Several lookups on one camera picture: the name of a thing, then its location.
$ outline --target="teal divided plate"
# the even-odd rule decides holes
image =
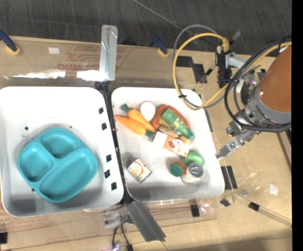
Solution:
[[[29,142],[17,164],[26,182],[53,203],[76,196],[98,172],[98,160],[90,149],[61,128],[49,129]]]

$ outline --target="white tray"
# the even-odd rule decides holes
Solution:
[[[195,105],[201,105],[201,99],[195,92],[184,89],[183,94]],[[190,110],[178,98],[177,91],[171,88],[120,87],[113,91],[111,99],[114,115],[127,115],[120,109],[125,103],[135,109],[139,109],[144,101],[151,101],[156,107],[160,104],[175,107],[187,119],[195,135],[192,150],[196,150],[205,161],[201,179],[189,185],[185,184],[180,177],[174,177],[170,173],[171,162],[182,162],[184,157],[155,147],[146,135],[137,135],[116,121],[127,189],[135,200],[155,202],[197,199],[215,197],[223,193],[225,181],[219,161],[215,157],[216,149],[203,109]],[[127,170],[127,165],[136,158],[140,158],[152,170],[152,174],[142,183],[135,180]]]
[[[59,204],[50,203],[32,191],[17,168],[17,157],[23,147],[45,130],[54,127],[75,134],[99,162],[98,172],[91,182],[77,196]],[[110,175],[105,178],[104,173],[108,170]],[[89,87],[1,89],[0,180],[3,206],[14,216],[117,204],[123,197],[124,189],[101,93]]]

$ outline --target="black hole in tray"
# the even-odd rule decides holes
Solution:
[[[107,171],[105,172],[105,178],[108,178],[109,176],[110,176],[110,171],[107,170]]]
[[[113,183],[111,184],[111,190],[115,190],[116,188],[117,188],[116,182],[113,182]]]

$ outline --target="white egg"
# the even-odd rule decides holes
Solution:
[[[151,101],[145,101],[140,106],[140,112],[148,121],[151,121],[155,115],[156,106]]]

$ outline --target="orange and white box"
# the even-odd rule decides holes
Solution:
[[[190,150],[189,144],[184,143],[183,141],[162,132],[156,133],[153,144],[165,148],[171,152],[177,153],[183,157],[186,157]]]

